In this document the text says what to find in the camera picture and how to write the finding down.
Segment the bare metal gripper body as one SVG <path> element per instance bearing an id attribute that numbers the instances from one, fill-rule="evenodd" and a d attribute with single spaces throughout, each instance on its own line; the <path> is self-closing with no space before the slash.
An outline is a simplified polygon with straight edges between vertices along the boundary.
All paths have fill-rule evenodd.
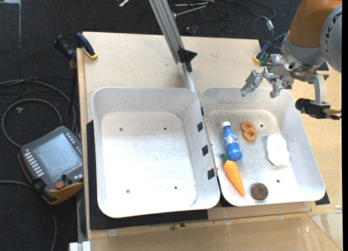
<path id="1" fill-rule="evenodd" d="M 280 81 L 292 84 L 294 80 L 307 81 L 315 67 L 306 65 L 292 55 L 271 54 L 262 61 L 262 75 L 270 83 Z"/>

